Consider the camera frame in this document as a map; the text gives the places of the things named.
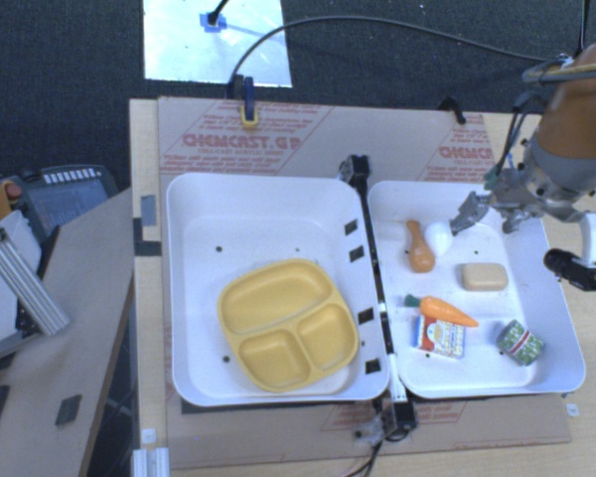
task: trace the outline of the metal plate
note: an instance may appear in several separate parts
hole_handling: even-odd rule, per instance
[[[226,27],[202,24],[221,0],[144,0],[145,77],[149,80],[226,83],[254,42],[283,24],[280,0],[229,0]],[[284,32],[261,44],[241,74],[257,85],[291,87]]]

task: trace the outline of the wooden table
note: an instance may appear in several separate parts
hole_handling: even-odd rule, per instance
[[[141,217],[142,196],[159,193],[158,107],[154,100],[131,101],[131,142],[133,164],[133,217]],[[484,115],[495,157],[499,157],[510,117],[504,114]],[[524,133],[536,126],[528,119]],[[596,196],[582,200],[578,207],[596,210]],[[564,225],[545,218],[550,246],[580,253],[577,226]],[[143,239],[161,240],[160,222],[143,228]],[[143,448],[168,445],[164,385],[164,335],[161,260],[155,256],[137,256],[135,260],[137,303],[137,345],[139,368],[140,427],[153,428],[154,442]],[[582,292],[563,284],[569,310],[586,362],[584,385],[561,401],[573,414],[568,419],[572,442],[555,445],[490,448],[450,451],[432,454],[388,455],[379,457],[372,475],[596,475],[596,293]],[[193,476],[303,476],[346,475],[364,462],[363,459],[331,459],[281,464],[226,466],[196,470],[177,470],[177,477]]]
[[[71,323],[0,370],[0,477],[88,471],[132,299],[130,202],[126,190],[60,230],[44,283]]]

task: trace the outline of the white tray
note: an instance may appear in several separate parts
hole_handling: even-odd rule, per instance
[[[404,252],[410,234],[404,222],[418,220],[423,229],[435,221],[448,221],[471,191],[483,189],[473,184],[380,182],[370,192],[399,377],[424,398],[565,393],[579,388],[585,363],[561,286],[542,264],[548,245],[540,220],[521,223],[517,232],[505,235],[501,217],[490,210],[455,237],[433,270],[410,269]],[[499,292],[466,291],[459,266],[467,262],[500,263],[508,273],[508,287]],[[443,298],[480,322],[479,328],[466,329],[462,359],[426,357],[414,348],[419,311],[403,307],[408,293]],[[517,365],[496,348],[497,336],[513,319],[545,342],[543,353],[531,366]]]
[[[260,402],[363,400],[379,396],[388,366],[373,268],[357,193],[339,180],[191,173],[167,192],[172,302],[173,379],[178,393],[202,406]],[[346,235],[345,226],[357,229]],[[350,261],[350,251],[364,257]],[[254,385],[231,354],[217,313],[223,288],[277,260],[301,257],[331,276],[358,323],[354,360],[300,390],[275,394]],[[366,373],[378,359],[380,370]]]

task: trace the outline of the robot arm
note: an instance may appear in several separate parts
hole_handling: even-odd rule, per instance
[[[535,68],[523,79],[560,85],[534,135],[525,143],[522,162],[503,168],[519,131],[516,112],[504,157],[487,175],[488,193],[470,194],[450,222],[452,233],[455,236],[472,226],[490,207],[504,218],[505,233],[516,231],[522,221],[545,214],[564,223],[578,223],[583,236],[582,256],[565,255],[573,266],[561,266],[561,255],[545,264],[563,277],[572,269],[578,276],[578,265],[589,278],[584,284],[592,285],[583,289],[596,289],[596,214],[573,207],[596,190],[596,44],[562,67],[548,71]]]

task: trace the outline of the small juice box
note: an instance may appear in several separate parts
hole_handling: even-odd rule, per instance
[[[421,315],[417,320],[416,348],[459,359],[464,355],[464,327]]]

